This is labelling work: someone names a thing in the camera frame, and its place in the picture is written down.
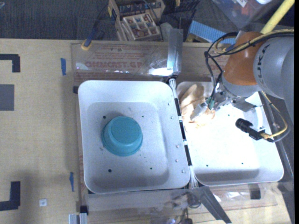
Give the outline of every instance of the yellow pole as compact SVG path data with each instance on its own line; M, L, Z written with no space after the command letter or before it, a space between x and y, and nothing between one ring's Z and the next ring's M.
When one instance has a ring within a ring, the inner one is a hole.
M264 28L261 30L261 33L265 34L271 32L275 26L280 22L284 15L289 11L293 6L295 0L284 0L284 2L279 6L277 11L273 14L270 20L266 23Z

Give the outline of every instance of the white tray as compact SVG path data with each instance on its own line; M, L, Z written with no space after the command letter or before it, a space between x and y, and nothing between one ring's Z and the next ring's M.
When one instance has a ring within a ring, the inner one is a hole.
M94 193L177 189L190 179L171 88L162 82L85 81L78 90L84 180ZM137 153L107 151L100 135L111 119L124 115L141 126Z
M211 82L182 82L177 86L178 97L195 83L205 87L205 97L210 95ZM258 107L243 112L232 105L223 106L208 125L187 129L190 156L200 183L221 186L277 182L282 178L284 169L275 143L256 141L235 126L242 118L253 123L252 128L263 127L271 133L258 93L248 102Z

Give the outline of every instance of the metal bracket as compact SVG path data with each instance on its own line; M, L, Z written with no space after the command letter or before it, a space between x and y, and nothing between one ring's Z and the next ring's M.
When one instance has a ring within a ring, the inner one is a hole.
M87 213L69 214L69 224L87 224Z
M73 93L78 94L79 86L73 86Z
M256 183L248 184L251 200L261 199L261 190Z
M222 220L226 224L232 223L209 187L203 186L198 189L193 189L192 193L207 208L216 220Z
M169 31L167 69L172 69L175 75L181 72L182 54L183 30L172 28Z

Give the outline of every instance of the blue tape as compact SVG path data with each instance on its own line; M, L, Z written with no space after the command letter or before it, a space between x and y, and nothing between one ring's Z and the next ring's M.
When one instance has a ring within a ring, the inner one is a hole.
M66 76L66 60L64 58L60 58L60 62L61 62L62 75Z
M71 191L74 192L74 173L70 172Z

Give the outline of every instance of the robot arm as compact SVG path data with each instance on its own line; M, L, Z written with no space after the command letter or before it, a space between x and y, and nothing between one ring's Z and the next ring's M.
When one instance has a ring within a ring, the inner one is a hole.
M283 33L276 31L270 35L247 32L240 36L234 47L224 53L230 57L215 94L194 109L191 119L196 119L207 108L218 110L227 104L247 112L252 105L245 99L262 91L283 99L294 122L293 34L294 30L283 30Z

